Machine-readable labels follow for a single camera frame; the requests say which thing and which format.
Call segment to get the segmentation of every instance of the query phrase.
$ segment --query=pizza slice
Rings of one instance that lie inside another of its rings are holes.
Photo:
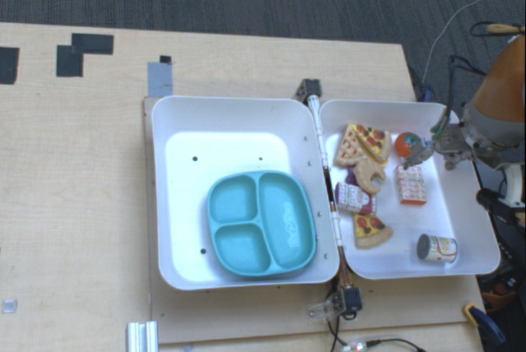
[[[336,152],[335,164],[339,166],[353,166],[365,158],[366,154],[349,124],[345,128],[344,138]]]
[[[351,125],[354,135],[367,152],[380,164],[389,159],[391,152],[391,135],[384,130],[364,127],[360,124]]]
[[[393,234],[393,230],[374,215],[353,213],[353,220],[356,248],[375,247],[387,241]]]

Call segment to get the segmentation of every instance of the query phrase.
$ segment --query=tin can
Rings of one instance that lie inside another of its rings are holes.
[[[422,234],[417,242],[417,255],[431,262],[454,262],[457,257],[457,242],[453,238]]]

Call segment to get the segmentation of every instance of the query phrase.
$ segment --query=small transparent square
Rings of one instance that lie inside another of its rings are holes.
[[[9,314],[14,313],[18,307],[18,301],[16,299],[4,299],[2,301],[2,313]]]

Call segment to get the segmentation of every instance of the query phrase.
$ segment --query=teal divided plate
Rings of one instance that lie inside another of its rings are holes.
[[[304,267],[316,250],[303,187],[277,171],[220,179],[208,195],[208,222],[221,264],[241,276],[269,276]]]

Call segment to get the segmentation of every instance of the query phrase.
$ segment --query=wooden table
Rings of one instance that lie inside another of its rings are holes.
[[[71,44],[72,33],[113,35],[113,55],[85,55],[82,78],[56,77],[57,45]],[[323,100],[414,100],[394,44],[4,23],[0,46],[20,48],[16,83],[0,85],[0,300],[18,300],[15,313],[0,313],[5,351],[122,351],[126,325],[155,314],[148,62],[172,57],[176,95],[290,98],[303,78],[318,78]],[[399,336],[428,351],[482,350],[461,311],[467,302],[482,308],[474,276],[356,283],[364,309],[342,326],[345,340]],[[159,323],[159,339],[175,343],[161,350],[330,349],[332,336],[307,324],[304,303],[325,286],[251,289],[213,314],[202,312],[203,293],[172,292],[176,324]],[[275,295],[292,307],[276,312],[267,300]],[[242,301],[254,303],[252,314],[237,314]]]

